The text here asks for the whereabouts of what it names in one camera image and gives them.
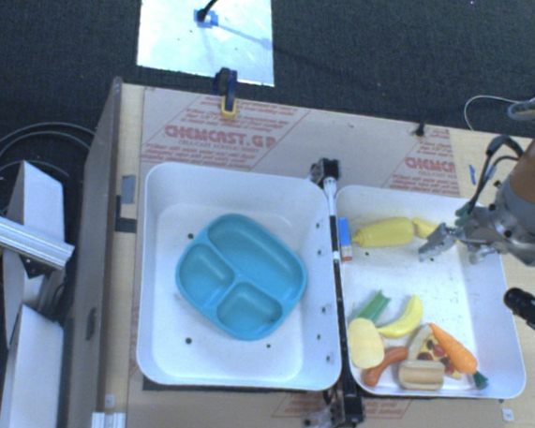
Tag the brown cardboard board, red print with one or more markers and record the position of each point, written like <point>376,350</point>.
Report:
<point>275,138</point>

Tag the blue divided plate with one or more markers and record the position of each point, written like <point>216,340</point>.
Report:
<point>242,276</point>

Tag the blue and white carton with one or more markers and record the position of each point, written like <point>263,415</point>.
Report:
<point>344,237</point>

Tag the pizza slice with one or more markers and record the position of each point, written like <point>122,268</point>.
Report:
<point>426,346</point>

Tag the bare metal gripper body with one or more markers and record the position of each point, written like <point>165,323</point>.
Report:
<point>485,227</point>

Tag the orange carrot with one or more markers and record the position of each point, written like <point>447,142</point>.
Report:
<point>456,352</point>

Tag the yellow potato chip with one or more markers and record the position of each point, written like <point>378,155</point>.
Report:
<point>365,344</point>

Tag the tan hot dog bun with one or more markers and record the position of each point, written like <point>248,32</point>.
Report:
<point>420,374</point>

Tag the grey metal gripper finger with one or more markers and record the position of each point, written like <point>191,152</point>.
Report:
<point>440,239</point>
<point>481,254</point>

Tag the orange sausage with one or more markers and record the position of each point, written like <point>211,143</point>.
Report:
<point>382,366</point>

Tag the white plastic tray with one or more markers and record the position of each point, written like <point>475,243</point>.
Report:
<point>161,339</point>
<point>453,292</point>

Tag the black cylinder on white bracket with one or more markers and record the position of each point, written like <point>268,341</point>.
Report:
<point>529,306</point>

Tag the small pale yellow toy food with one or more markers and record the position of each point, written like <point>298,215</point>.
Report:
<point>422,225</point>

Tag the yellow banana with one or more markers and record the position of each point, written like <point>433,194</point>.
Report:
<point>405,320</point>

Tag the thin black and white rod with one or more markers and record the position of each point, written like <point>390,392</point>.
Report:
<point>336,267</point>

